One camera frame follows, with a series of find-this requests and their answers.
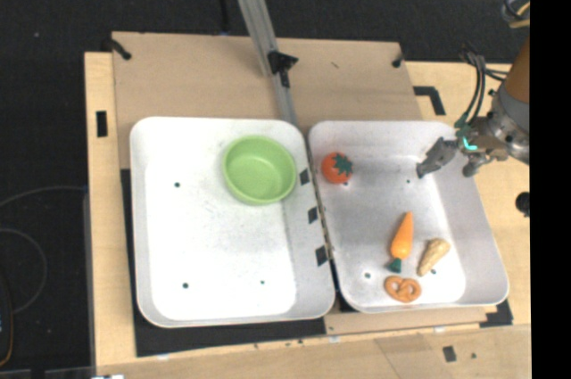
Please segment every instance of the black knob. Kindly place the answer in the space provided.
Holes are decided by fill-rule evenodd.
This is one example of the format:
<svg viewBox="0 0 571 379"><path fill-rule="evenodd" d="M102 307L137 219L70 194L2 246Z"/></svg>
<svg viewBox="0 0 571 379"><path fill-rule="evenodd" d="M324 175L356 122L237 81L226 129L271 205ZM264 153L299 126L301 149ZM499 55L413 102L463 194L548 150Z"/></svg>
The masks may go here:
<svg viewBox="0 0 571 379"><path fill-rule="evenodd" d="M529 192L522 192L517 196L516 208L529 218Z"/></svg>

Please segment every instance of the pretzel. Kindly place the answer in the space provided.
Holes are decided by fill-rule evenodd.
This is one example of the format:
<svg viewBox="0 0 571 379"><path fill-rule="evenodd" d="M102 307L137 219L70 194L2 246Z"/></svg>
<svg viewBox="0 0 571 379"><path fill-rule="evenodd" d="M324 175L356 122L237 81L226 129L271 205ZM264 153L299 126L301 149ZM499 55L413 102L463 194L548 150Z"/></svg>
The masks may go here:
<svg viewBox="0 0 571 379"><path fill-rule="evenodd" d="M420 284L414 279L389 276L385 279L385 290L395 300L410 303L421 294Z"/></svg>

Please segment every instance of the wooden table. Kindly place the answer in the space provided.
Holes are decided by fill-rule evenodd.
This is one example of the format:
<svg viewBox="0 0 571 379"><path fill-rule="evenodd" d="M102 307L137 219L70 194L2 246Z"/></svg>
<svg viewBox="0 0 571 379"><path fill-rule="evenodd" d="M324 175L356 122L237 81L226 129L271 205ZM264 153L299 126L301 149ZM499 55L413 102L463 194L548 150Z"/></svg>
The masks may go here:
<svg viewBox="0 0 571 379"><path fill-rule="evenodd" d="M476 175L509 275L513 325L480 328L495 307L374 316L334 308L326 315L324 336L138 358L120 182L120 169L128 168L130 128L149 115L277 119L278 112L273 85L260 74L247 37L116 32L113 38L132 54L130 60L116 53L85 54L88 239L94 362L99 374L416 377L410 362L416 356L422 360L418 365L434 364L438 377L496 367L510 368L518 374L513 377L531 376L530 226L529 218L515 208L517 195L529 190L529 172L515 160L493 163ZM300 58L290 77L303 132L323 119L434 119L451 125L474 88L474 71L463 63L404 62L394 67L401 53L396 43L300 39L278 43L282 52ZM446 115L436 115L429 98L415 96L414 87L435 87ZM487 108L489 98L483 111ZM450 342L458 357L463 350L477 350L480 360L475 361L472 354L477 354L471 352L472 361L446 362L442 348ZM498 351L493 347L497 342L511 347ZM423 377L437 377L424 371Z"/></svg>

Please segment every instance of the toy food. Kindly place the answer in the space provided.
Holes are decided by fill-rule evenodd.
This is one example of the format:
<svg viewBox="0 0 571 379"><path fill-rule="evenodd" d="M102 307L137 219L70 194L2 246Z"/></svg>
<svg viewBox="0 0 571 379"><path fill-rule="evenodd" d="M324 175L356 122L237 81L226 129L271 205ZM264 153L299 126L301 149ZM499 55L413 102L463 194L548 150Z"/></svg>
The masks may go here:
<svg viewBox="0 0 571 379"><path fill-rule="evenodd" d="M396 235L391 242L391 255L394 260L389 265L389 269L395 273L401 272L401 263L409 257L412 250L412 236L414 235L414 219L412 211L404 215L404 219L399 225Z"/></svg>
<svg viewBox="0 0 571 379"><path fill-rule="evenodd" d="M410 303L420 296L422 290L418 281L400 276L385 279L385 290L391 297L403 303Z"/></svg>
<svg viewBox="0 0 571 379"><path fill-rule="evenodd" d="M426 249L418 264L417 274L424 276L444 255L448 253L451 246L446 240L442 238L434 238L428 242Z"/></svg>
<svg viewBox="0 0 571 379"><path fill-rule="evenodd" d="M321 173L333 184L345 184L353 174L353 163L341 152L331 152L321 162Z"/></svg>

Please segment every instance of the green plate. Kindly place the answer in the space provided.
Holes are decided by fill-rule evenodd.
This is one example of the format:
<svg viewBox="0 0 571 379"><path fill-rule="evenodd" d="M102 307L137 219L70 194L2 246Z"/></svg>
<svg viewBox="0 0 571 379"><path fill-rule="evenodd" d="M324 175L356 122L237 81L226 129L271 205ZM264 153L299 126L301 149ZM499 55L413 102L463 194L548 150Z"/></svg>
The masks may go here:
<svg viewBox="0 0 571 379"><path fill-rule="evenodd" d="M244 136L232 142L222 160L230 192L241 202L279 202L292 192L297 171L287 149L265 136Z"/></svg>

